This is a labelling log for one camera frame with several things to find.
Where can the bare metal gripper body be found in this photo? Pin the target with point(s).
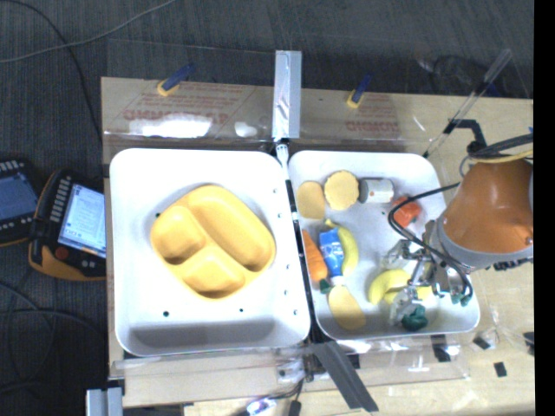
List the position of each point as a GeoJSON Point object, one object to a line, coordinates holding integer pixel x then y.
{"type": "Point", "coordinates": [440, 275]}

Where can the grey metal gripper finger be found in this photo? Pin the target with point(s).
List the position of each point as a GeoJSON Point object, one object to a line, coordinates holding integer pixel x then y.
{"type": "Point", "coordinates": [405, 303]}
{"type": "Point", "coordinates": [398, 253]}

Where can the green broccoli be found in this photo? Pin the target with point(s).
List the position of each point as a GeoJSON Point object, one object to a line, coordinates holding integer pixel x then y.
{"type": "Point", "coordinates": [415, 319]}

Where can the yellow banana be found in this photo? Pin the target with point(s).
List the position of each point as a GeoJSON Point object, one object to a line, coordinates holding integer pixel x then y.
{"type": "Point", "coordinates": [350, 245]}
{"type": "Point", "coordinates": [386, 284]}

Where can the white plastic tray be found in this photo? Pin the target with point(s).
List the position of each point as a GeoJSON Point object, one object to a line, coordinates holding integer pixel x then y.
{"type": "Point", "coordinates": [377, 232]}
{"type": "Point", "coordinates": [143, 241]}

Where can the yellow oval bread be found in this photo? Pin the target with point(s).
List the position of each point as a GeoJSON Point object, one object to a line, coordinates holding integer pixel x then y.
{"type": "Point", "coordinates": [346, 308]}

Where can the small white can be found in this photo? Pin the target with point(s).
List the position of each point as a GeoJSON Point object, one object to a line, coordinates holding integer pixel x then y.
{"type": "Point", "coordinates": [378, 191]}

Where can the orange carrot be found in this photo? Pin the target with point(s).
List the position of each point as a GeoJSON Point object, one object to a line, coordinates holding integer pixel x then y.
{"type": "Point", "coordinates": [314, 258]}

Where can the yellow scalloped round biscuit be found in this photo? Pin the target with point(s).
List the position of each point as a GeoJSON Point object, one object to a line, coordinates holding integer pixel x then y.
{"type": "Point", "coordinates": [341, 190]}

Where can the tan round bread slice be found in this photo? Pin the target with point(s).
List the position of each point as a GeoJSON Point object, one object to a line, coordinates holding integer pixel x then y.
{"type": "Point", "coordinates": [311, 199]}

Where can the brown cardboard board red print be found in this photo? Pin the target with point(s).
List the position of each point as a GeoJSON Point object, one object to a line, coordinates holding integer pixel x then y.
{"type": "Point", "coordinates": [325, 115]}

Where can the yellow divided plate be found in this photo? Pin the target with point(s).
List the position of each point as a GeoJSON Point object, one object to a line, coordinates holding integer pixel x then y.
{"type": "Point", "coordinates": [208, 241]}

